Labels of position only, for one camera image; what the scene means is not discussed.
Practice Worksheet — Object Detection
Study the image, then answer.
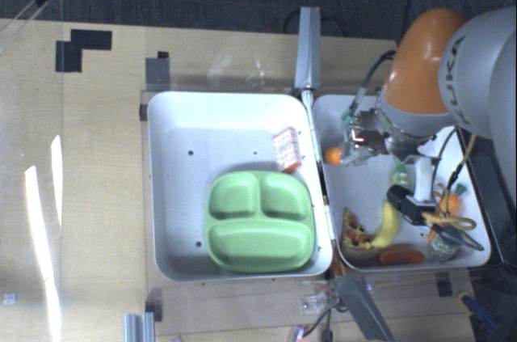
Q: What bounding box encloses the orange and white carton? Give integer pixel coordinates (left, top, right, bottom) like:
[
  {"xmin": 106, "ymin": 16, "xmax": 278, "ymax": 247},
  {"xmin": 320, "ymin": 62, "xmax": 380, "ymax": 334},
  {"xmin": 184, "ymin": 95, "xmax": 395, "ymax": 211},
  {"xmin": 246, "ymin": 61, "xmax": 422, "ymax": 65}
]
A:
[{"xmin": 271, "ymin": 126, "xmax": 304, "ymax": 175}]

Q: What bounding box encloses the white plastic tray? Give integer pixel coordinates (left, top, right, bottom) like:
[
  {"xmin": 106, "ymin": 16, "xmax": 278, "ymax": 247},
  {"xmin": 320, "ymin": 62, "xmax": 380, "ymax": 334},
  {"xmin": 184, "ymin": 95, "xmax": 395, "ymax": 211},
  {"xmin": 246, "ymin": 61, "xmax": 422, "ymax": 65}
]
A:
[
  {"xmin": 146, "ymin": 90, "xmax": 334, "ymax": 284},
  {"xmin": 312, "ymin": 93, "xmax": 494, "ymax": 274}
]

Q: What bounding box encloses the green can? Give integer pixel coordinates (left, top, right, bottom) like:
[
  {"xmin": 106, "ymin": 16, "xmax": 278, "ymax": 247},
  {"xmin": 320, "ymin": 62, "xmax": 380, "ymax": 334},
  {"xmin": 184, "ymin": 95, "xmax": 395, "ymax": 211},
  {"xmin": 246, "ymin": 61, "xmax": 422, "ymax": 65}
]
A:
[{"xmin": 427, "ymin": 231, "xmax": 460, "ymax": 263}]

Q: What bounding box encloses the yellow banana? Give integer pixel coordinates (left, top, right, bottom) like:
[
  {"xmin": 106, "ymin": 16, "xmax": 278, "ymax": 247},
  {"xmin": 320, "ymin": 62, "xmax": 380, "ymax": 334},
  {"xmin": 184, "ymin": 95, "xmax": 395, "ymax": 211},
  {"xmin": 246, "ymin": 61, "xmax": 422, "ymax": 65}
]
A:
[{"xmin": 368, "ymin": 201, "xmax": 401, "ymax": 249}]

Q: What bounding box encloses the orange carrot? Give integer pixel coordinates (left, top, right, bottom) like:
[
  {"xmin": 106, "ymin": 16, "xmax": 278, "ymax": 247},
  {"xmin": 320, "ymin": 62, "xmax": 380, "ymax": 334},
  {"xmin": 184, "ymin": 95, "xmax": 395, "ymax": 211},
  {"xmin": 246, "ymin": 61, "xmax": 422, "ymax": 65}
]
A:
[{"xmin": 427, "ymin": 181, "xmax": 469, "ymax": 243}]

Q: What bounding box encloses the toy pizza slice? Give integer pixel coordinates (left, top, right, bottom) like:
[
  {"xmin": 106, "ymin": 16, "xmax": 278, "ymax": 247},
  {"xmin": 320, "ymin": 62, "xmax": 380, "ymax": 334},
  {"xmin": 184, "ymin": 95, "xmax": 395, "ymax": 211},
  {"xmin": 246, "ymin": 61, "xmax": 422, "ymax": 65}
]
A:
[{"xmin": 339, "ymin": 207, "xmax": 380, "ymax": 253}]

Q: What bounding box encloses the green and yellow packet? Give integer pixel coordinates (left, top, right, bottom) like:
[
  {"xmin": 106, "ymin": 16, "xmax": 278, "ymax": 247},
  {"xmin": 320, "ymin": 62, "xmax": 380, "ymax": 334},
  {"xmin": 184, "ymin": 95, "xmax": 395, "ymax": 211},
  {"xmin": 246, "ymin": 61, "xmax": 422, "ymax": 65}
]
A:
[{"xmin": 389, "ymin": 159, "xmax": 414, "ymax": 192}]

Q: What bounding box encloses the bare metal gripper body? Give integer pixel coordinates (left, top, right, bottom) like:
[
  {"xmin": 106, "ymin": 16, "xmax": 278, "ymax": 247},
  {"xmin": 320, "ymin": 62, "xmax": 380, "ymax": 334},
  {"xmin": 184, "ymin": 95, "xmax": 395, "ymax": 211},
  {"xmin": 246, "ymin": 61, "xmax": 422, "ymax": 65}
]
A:
[{"xmin": 344, "ymin": 108, "xmax": 436, "ymax": 163}]

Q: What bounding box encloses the green divided plate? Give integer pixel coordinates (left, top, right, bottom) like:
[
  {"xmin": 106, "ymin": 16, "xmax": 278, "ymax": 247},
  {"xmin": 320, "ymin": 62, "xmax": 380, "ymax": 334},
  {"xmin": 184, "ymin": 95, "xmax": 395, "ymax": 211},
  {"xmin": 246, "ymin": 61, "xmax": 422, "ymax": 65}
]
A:
[{"xmin": 204, "ymin": 170, "xmax": 317, "ymax": 274}]

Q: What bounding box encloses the orange toy fruit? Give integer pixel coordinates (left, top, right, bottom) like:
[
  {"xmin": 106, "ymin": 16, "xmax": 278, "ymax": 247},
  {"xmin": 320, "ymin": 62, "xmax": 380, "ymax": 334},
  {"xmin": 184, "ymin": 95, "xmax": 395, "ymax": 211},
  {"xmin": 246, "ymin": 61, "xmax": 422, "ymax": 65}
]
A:
[{"xmin": 323, "ymin": 146, "xmax": 344, "ymax": 166}]

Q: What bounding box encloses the red sausage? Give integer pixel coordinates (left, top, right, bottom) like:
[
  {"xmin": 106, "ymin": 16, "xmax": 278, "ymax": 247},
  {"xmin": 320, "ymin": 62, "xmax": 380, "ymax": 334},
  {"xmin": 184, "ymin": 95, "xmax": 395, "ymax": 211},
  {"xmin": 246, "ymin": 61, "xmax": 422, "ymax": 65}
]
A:
[{"xmin": 377, "ymin": 247, "xmax": 427, "ymax": 267}]

